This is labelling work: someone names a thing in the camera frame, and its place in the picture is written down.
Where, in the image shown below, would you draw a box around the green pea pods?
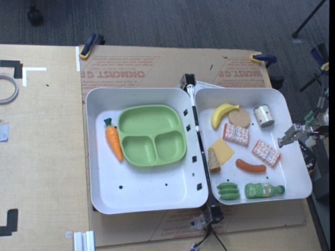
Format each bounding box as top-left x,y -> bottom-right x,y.
216,182 -> 241,201

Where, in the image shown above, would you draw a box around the yellow banana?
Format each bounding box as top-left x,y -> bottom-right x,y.
210,102 -> 240,130

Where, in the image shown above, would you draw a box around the green plastic bottle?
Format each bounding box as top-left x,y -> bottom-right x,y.
244,182 -> 286,200

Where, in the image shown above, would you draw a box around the white paper sheet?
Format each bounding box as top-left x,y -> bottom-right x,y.
195,80 -> 226,89

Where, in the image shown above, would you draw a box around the white can with red dots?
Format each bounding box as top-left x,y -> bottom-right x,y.
253,104 -> 275,128

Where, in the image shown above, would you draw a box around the brown cardboard board red print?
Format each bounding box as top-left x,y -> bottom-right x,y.
79,45 -> 307,248

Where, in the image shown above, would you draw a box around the thin black and white rod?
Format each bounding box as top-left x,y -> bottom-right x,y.
187,84 -> 216,208

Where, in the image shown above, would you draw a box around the black block with thin wires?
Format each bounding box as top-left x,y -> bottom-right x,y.
179,73 -> 197,90
199,204 -> 225,225

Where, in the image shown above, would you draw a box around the tan round biscuit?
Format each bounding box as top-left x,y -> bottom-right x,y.
228,108 -> 251,129

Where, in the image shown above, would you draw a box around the orange carrot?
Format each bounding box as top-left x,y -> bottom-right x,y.
103,117 -> 124,163

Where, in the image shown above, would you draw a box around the brown bread wedge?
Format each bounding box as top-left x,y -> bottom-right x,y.
207,147 -> 222,174

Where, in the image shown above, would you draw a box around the black cylinder on white bracket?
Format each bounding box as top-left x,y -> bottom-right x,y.
299,134 -> 326,176

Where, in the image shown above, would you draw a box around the orange and white packet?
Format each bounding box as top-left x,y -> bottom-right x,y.
251,139 -> 282,168
222,122 -> 250,147

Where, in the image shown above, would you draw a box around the green divided plate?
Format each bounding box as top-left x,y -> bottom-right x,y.
116,104 -> 187,167

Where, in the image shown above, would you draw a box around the yellow cheese slice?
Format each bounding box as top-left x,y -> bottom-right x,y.
206,137 -> 235,166

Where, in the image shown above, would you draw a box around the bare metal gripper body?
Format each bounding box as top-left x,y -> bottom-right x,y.
303,108 -> 330,141

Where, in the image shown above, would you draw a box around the orange sausage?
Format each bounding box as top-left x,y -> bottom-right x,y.
234,158 -> 267,174

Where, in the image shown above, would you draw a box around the white plastic tray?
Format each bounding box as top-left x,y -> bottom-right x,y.
194,87 -> 313,206
85,87 -> 209,215

